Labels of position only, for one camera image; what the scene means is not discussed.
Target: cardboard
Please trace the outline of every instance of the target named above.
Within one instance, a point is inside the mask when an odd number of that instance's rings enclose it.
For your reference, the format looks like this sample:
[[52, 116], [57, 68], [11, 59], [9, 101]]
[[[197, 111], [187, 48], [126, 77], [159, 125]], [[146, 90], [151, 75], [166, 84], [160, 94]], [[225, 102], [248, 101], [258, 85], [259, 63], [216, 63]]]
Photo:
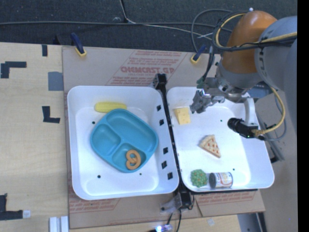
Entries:
[[[133, 49], [86, 47], [87, 55], [80, 57], [74, 47], [62, 48], [67, 166], [69, 175], [70, 228], [87, 228], [116, 224], [166, 221], [170, 214], [161, 214], [160, 204], [173, 198], [173, 194], [140, 196], [121, 199], [86, 201], [76, 196], [71, 187], [70, 142], [66, 97], [78, 85], [91, 86], [153, 86], [157, 73], [165, 73], [167, 90], [172, 87], [194, 87], [205, 72], [208, 55], [202, 54], [197, 64], [190, 58], [194, 53], [165, 52]], [[214, 76], [211, 68], [209, 76]], [[262, 212], [264, 204], [260, 191], [208, 193], [195, 195], [192, 210], [183, 218]]]

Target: pretzel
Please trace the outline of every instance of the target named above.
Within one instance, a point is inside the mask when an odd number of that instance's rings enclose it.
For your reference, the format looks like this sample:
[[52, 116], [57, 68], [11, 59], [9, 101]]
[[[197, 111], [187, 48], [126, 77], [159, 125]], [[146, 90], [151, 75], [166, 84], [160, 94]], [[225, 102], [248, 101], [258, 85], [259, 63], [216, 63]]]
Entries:
[[126, 153], [126, 167], [129, 170], [137, 169], [140, 166], [141, 159], [139, 153], [135, 149], [128, 150]]

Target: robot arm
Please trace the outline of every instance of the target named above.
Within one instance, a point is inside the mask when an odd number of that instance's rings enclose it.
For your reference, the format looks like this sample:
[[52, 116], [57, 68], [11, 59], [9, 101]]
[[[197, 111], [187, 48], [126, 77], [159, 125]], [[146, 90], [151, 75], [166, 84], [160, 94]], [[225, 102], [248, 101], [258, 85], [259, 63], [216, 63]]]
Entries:
[[[241, 16], [241, 19], [224, 47], [218, 42], [219, 32], [236, 16]], [[202, 77], [202, 90], [196, 91], [191, 112], [202, 113], [208, 106], [225, 99], [246, 102], [245, 94], [264, 81], [274, 91], [280, 89], [285, 92], [296, 130], [297, 16], [277, 20], [262, 11], [229, 14], [215, 29], [213, 45], [224, 53], [216, 76]]]

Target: yellow cable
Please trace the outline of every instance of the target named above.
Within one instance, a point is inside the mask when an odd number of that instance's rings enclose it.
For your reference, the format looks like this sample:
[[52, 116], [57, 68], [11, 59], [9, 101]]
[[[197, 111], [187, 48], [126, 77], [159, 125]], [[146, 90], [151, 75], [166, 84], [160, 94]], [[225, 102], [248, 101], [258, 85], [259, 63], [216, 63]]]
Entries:
[[285, 118], [285, 108], [284, 108], [284, 104], [279, 96], [279, 94], [276, 92], [276, 90], [273, 88], [273, 87], [270, 87], [271, 90], [274, 92], [274, 95], [277, 97], [278, 101], [279, 101], [279, 104], [282, 108], [282, 115], [281, 115], [281, 119], [279, 121], [279, 123], [277, 125], [275, 125], [274, 127], [272, 128], [269, 128], [269, 129], [266, 129], [266, 130], [252, 130], [252, 132], [255, 134], [255, 136], [259, 136], [261, 134], [265, 134], [265, 133], [268, 133], [268, 132], [271, 132], [275, 129], [277, 129], [284, 121], [284, 118]]
[[223, 28], [223, 26], [224, 26], [227, 22], [229, 22], [230, 20], [234, 19], [235, 17], [241, 16], [241, 15], [245, 15], [245, 14], [246, 14], [246, 13], [240, 13], [240, 14], [236, 14], [236, 15], [234, 15], [234, 16], [231, 16], [230, 18], [228, 18], [228, 19], [219, 27], [219, 29], [218, 29], [218, 31], [217, 31], [217, 33], [216, 33], [216, 43], [217, 43], [217, 45], [219, 45], [220, 47], [224, 47], [223, 45], [221, 45], [221, 44], [219, 43], [219, 33], [220, 33], [220, 31], [221, 31], [221, 28]]
[[[228, 47], [228, 46], [223, 46], [220, 44], [219, 42], [219, 33], [221, 31], [221, 28], [227, 23], [229, 22], [231, 19], [234, 19], [235, 17], [238, 17], [238, 16], [241, 16], [241, 15], [244, 15], [246, 13], [240, 13], [240, 14], [236, 14], [234, 16], [231, 16], [230, 18], [228, 18], [221, 26], [220, 28], [218, 29], [218, 31], [216, 32], [216, 36], [215, 36], [215, 40], [216, 40], [216, 44], [220, 47], [224, 47], [225, 49], [231, 49], [231, 48], [242, 48], [242, 47], [245, 47], [245, 46], [240, 46], [240, 45], [237, 45], [237, 46], [233, 46], [233, 47]], [[287, 34], [284, 34], [284, 35], [280, 35], [280, 36], [276, 36], [276, 37], [272, 37], [272, 38], [269, 38], [269, 39], [265, 39], [265, 40], [261, 40], [259, 42], [253, 42], [252, 44], [258, 44], [258, 43], [266, 43], [266, 42], [274, 42], [274, 41], [277, 41], [277, 40], [282, 40], [282, 39], [287, 39], [287, 38], [290, 38], [290, 37], [294, 37], [294, 36], [297, 36], [297, 31], [296, 32], [293, 32], [293, 33], [287, 33]]]

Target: wire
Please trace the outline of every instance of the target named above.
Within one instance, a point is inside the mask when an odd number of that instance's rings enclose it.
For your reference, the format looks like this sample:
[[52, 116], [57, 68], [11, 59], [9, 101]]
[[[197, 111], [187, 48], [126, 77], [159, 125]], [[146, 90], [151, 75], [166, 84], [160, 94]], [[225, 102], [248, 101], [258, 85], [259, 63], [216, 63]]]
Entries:
[[178, 222], [178, 227], [177, 227], [176, 232], [178, 232], [178, 230], [180, 228], [180, 221], [181, 221], [181, 219], [182, 219], [182, 211], [181, 211], [181, 209], [179, 209], [179, 222]]
[[171, 220], [172, 216], [173, 216], [173, 213], [170, 214], [169, 219], [168, 219], [168, 221], [167, 221], [166, 224], [169, 224], [169, 223], [170, 223], [170, 220]]
[[[280, 113], [282, 115], [282, 109], [280, 108], [280, 104], [279, 104], [278, 98], [276, 96], [275, 96], [275, 102], [276, 102], [276, 106], [277, 106], [278, 110], [280, 111]], [[261, 119], [261, 117], [258, 113], [256, 113], [256, 116], [257, 116], [257, 119], [258, 119], [261, 127], [263, 127], [262, 129], [264, 129], [266, 127], [266, 124], [263, 122], [263, 120]], [[265, 137], [262, 137], [262, 138], [259, 137], [259, 139], [261, 139], [263, 141], [267, 141], [267, 142], [273, 142], [273, 141], [278, 141], [278, 140], [282, 139], [286, 134], [286, 121], [285, 121], [285, 119], [283, 121], [283, 124], [284, 124], [284, 130], [283, 130], [283, 133], [280, 137], [270, 138], [269, 136], [265, 136]]]
[[194, 195], [192, 195], [192, 205], [190, 205], [190, 207], [188, 207], [188, 210], [193, 209], [194, 203], [195, 203], [195, 197], [194, 197]]
[[284, 104], [279, 96], [279, 94], [277, 93], [277, 91], [273, 88], [270, 87], [271, 90], [273, 91], [274, 95], [276, 96], [276, 98], [278, 99], [278, 102], [282, 108], [282, 114], [281, 114], [281, 119], [279, 121], [279, 123], [277, 125], [275, 125], [272, 128], [266, 129], [266, 130], [252, 130], [252, 132], [255, 134], [256, 137], [258, 137], [261, 134], [266, 134], [268, 132], [274, 131], [275, 129], [277, 129], [283, 122], [284, 122], [284, 118], [285, 118], [285, 108], [284, 108]]
[[[174, 28], [174, 27], [167, 27], [164, 25], [192, 25], [191, 22], [141, 22], [141, 23], [107, 23], [107, 22], [83, 22], [83, 21], [17, 21], [17, 22], [0, 22], [0, 26], [7, 26], [7, 25], [26, 25], [26, 24], [77, 24], [77, 25], [98, 25], [98, 26], [152, 26], [152, 27], [160, 27], [160, 28], [167, 28], [167, 29], [174, 29], [179, 31], [184, 31], [187, 33], [191, 33], [189, 30]], [[215, 28], [215, 25], [209, 24], [201, 24], [198, 23], [196, 25]], [[195, 35], [204, 37], [204, 35], [193, 32]]]
[[197, 52], [198, 49], [197, 49], [197, 46], [195, 44], [195, 41], [194, 41], [194, 37], [193, 37], [193, 28], [194, 28], [194, 25], [196, 25], [196, 20], [203, 14], [206, 14], [206, 13], [209, 13], [209, 12], [231, 12], [230, 10], [223, 10], [223, 9], [210, 9], [210, 10], [204, 10], [200, 13], [198, 13], [194, 19], [193, 19], [193, 22], [192, 22], [192, 25], [191, 25], [191, 41], [192, 41], [192, 45], [194, 47], [194, 50]]
[[203, 81], [203, 82], [205, 81], [205, 79], [208, 75], [208, 72], [210, 71], [210, 69], [212, 67], [213, 62], [214, 62], [214, 52], [213, 52], [213, 47], [211, 45], [210, 48], [209, 48], [209, 57], [208, 57], [208, 63], [207, 63], [206, 71], [202, 75], [201, 81]]
[[[122, 9], [122, 12], [123, 12], [123, 15], [124, 15], [125, 19], [126, 19], [128, 22], [130, 22], [130, 23], [136, 25], [136, 24], [137, 24], [136, 22], [130, 20], [130, 19], [127, 17], [126, 11], [125, 11], [125, 6], [124, 6], [124, 4], [123, 4], [123, 0], [119, 0], [119, 2], [120, 2], [121, 9]], [[149, 27], [158, 27], [158, 28], [174, 29], [174, 30], [179, 30], [179, 31], [183, 31], [183, 32], [192, 33], [192, 32], [190, 32], [190, 31], [184, 30], [184, 29], [179, 29], [179, 28], [174, 28], [174, 27], [167, 27], [167, 26], [162, 26], [162, 25], [154, 25], [154, 24], [151, 24], [151, 23], [145, 23], [145, 24], [143, 23], [142, 25], [144, 25], [144, 26], [149, 26]]]
[[230, 20], [238, 16], [243, 16], [246, 13], [247, 13], [246, 11], [230, 13], [217, 24], [217, 27], [214, 29], [214, 32], [212, 34], [212, 43], [216, 48], [223, 50], [223, 51], [232, 52], [232, 51], [248, 50], [248, 49], [276, 46], [276, 45], [290, 46], [290, 44], [292, 44], [294, 40], [297, 38], [297, 32], [293, 32], [293, 33], [288, 33], [288, 34], [284, 34], [281, 36], [276, 36], [276, 37], [260, 40], [258, 42], [243, 43], [242, 45], [235, 45], [231, 47], [221, 45], [219, 42], [219, 34], [223, 26]]

